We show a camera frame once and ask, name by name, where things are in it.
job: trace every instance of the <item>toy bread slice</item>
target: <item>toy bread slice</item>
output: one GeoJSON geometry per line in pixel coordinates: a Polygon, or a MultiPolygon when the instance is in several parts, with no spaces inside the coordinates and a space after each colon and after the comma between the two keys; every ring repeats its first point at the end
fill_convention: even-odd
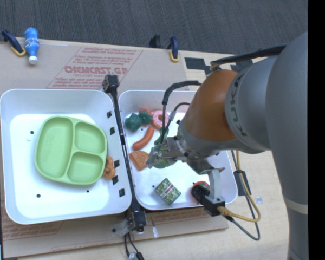
{"type": "Polygon", "coordinates": [[[146,160],[149,158],[149,154],[145,151],[138,150],[129,153],[131,161],[134,163],[138,171],[143,170],[146,165],[146,160]]]}

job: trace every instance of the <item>table surface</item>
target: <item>table surface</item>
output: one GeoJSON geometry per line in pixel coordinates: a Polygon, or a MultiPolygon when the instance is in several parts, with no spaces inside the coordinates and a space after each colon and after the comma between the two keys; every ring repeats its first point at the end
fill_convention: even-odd
{"type": "MultiPolygon", "coordinates": [[[[184,58],[204,59],[206,65],[210,61],[224,57],[224,54],[179,51],[180,61],[183,61],[188,80],[203,82],[203,70],[188,69],[184,58]]],[[[209,232],[192,233],[188,235],[156,238],[134,241],[135,246],[145,259],[285,259],[288,252],[288,216],[282,197],[282,191],[272,153],[260,154],[240,153],[240,163],[245,171],[252,197],[257,203],[262,218],[258,222],[261,239],[255,241],[247,236],[234,224],[229,222],[229,228],[209,232]]],[[[251,217],[251,212],[244,196],[227,206],[229,210],[242,216],[251,217]]],[[[236,219],[252,235],[257,236],[254,223],[236,219]]],[[[128,259],[124,244],[112,244],[77,250],[46,253],[20,257],[19,259],[128,259]]]]}

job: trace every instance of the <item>clamp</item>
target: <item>clamp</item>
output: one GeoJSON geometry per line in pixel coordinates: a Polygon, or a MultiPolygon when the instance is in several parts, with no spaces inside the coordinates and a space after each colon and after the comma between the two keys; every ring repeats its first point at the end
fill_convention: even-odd
{"type": "Polygon", "coordinates": [[[151,38],[149,42],[149,47],[151,48],[161,48],[160,35],[155,35],[151,38]]]}
{"type": "Polygon", "coordinates": [[[171,48],[170,51],[170,59],[172,62],[177,63],[179,61],[178,57],[178,43],[174,36],[170,38],[170,44],[167,47],[168,49],[171,48]]]}
{"type": "Polygon", "coordinates": [[[23,57],[26,54],[26,50],[20,45],[12,33],[7,30],[3,30],[1,34],[3,35],[4,40],[9,41],[9,43],[12,45],[11,49],[17,56],[23,57]]]}

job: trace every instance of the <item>gray carpet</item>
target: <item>gray carpet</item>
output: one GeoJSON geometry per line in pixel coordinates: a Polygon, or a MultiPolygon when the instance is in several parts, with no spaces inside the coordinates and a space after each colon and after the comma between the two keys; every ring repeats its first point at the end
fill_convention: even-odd
{"type": "Polygon", "coordinates": [[[51,40],[148,47],[160,34],[162,47],[174,36],[180,50],[241,54],[307,31],[308,0],[0,0],[0,41],[27,27],[51,40]]]}

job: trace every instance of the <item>wire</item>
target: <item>wire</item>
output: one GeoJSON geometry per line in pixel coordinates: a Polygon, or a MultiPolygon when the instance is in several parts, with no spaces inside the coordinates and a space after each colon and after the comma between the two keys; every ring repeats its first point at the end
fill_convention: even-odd
{"type": "Polygon", "coordinates": [[[253,199],[251,198],[250,196],[250,193],[249,193],[249,190],[247,188],[247,185],[246,183],[244,182],[244,178],[243,178],[243,175],[242,175],[242,170],[241,170],[241,167],[239,165],[239,151],[236,151],[236,159],[237,159],[237,169],[238,171],[240,171],[240,178],[241,178],[241,182],[242,182],[242,185],[244,187],[244,190],[245,190],[245,193],[246,193],[246,197],[248,197],[251,205],[253,205],[256,213],[258,214],[258,217],[257,218],[247,218],[247,217],[244,217],[244,216],[241,216],[239,214],[236,214],[236,213],[232,213],[229,209],[227,209],[226,207],[224,206],[220,206],[217,208],[217,210],[222,214],[222,216],[231,216],[231,217],[236,217],[236,218],[239,218],[239,219],[243,219],[243,220],[246,220],[247,222],[258,222],[260,219],[261,219],[261,214],[260,214],[260,211],[258,209],[258,207],[256,206],[256,204],[254,203],[253,199]]]}
{"type": "Polygon", "coordinates": [[[128,235],[128,233],[126,233],[125,235],[124,235],[124,245],[125,245],[125,251],[126,251],[126,255],[129,257],[130,256],[130,252],[129,252],[129,250],[128,250],[128,244],[127,244],[127,242],[126,242],[126,236],[128,235]]]}
{"type": "MultiPolygon", "coordinates": [[[[236,152],[237,153],[237,157],[235,157],[235,154],[233,152],[233,150],[231,151],[231,154],[232,154],[232,157],[233,157],[233,162],[235,164],[235,168],[236,168],[236,171],[242,171],[241,170],[241,167],[240,167],[240,162],[239,162],[239,151],[236,152]]],[[[244,181],[244,178],[243,178],[243,175],[242,173],[240,173],[241,175],[241,184],[244,188],[246,188],[246,183],[244,181]]],[[[247,203],[249,205],[249,209],[250,209],[250,212],[253,216],[253,218],[255,219],[255,214],[254,214],[254,211],[253,211],[253,208],[252,208],[252,204],[251,204],[251,200],[250,200],[250,196],[249,196],[249,191],[245,193],[245,198],[247,200],[247,203]]],[[[259,230],[259,226],[258,226],[258,223],[255,222],[255,228],[256,228],[256,232],[257,232],[257,236],[258,237],[255,237],[253,236],[252,234],[250,234],[248,231],[246,231],[245,228],[243,228],[238,222],[236,222],[232,217],[230,216],[225,216],[225,218],[229,221],[231,221],[232,223],[234,223],[237,227],[239,227],[245,234],[247,234],[250,238],[252,238],[253,240],[255,241],[258,241],[260,240],[260,230],[259,230]]]]}
{"type": "Polygon", "coordinates": [[[164,136],[165,136],[165,118],[166,118],[166,105],[168,102],[168,98],[170,94],[178,88],[186,87],[186,86],[201,86],[201,83],[199,81],[183,81],[179,83],[173,83],[170,87],[167,88],[165,91],[164,97],[162,99],[162,130],[161,130],[161,143],[163,143],[164,136]]]}
{"type": "Polygon", "coordinates": [[[279,44],[279,45],[275,45],[275,46],[265,48],[265,49],[260,48],[255,52],[251,52],[251,53],[247,53],[247,54],[241,54],[241,55],[220,58],[216,61],[211,62],[210,69],[211,69],[211,71],[215,71],[221,64],[246,61],[246,60],[251,60],[251,59],[259,58],[259,57],[279,55],[286,46],[287,46],[286,43],[279,44]]]}
{"type": "Polygon", "coordinates": [[[127,238],[127,237],[129,237],[129,241],[130,241],[132,247],[133,247],[133,248],[135,249],[135,251],[136,251],[136,258],[137,258],[138,260],[144,260],[144,258],[143,258],[143,256],[142,256],[142,253],[140,253],[140,252],[138,251],[138,249],[136,248],[136,246],[134,245],[134,243],[133,243],[132,240],[131,240],[130,231],[124,235],[124,244],[125,244],[125,252],[126,252],[126,255],[127,255],[128,257],[130,257],[130,252],[129,252],[129,250],[128,250],[127,241],[126,241],[126,238],[127,238]]]}
{"type": "MultiPolygon", "coordinates": [[[[162,119],[162,128],[163,129],[162,129],[162,133],[161,133],[161,141],[160,141],[161,143],[163,143],[163,139],[164,139],[163,136],[165,135],[165,132],[167,132],[167,130],[168,130],[170,124],[171,124],[171,121],[173,120],[174,115],[176,114],[177,109],[182,105],[190,105],[190,103],[181,102],[181,103],[177,104],[175,106],[175,108],[173,109],[173,111],[170,113],[170,118],[168,119],[168,123],[167,123],[166,127],[165,127],[165,118],[162,119]]],[[[165,117],[165,112],[166,112],[166,109],[165,109],[165,105],[164,105],[163,109],[162,109],[162,116],[163,117],[165,117]]]]}
{"type": "Polygon", "coordinates": [[[131,240],[130,232],[128,232],[128,236],[129,236],[129,241],[130,241],[132,247],[135,249],[136,253],[139,253],[138,249],[136,248],[136,246],[134,245],[134,243],[133,243],[132,240],[131,240]]]}

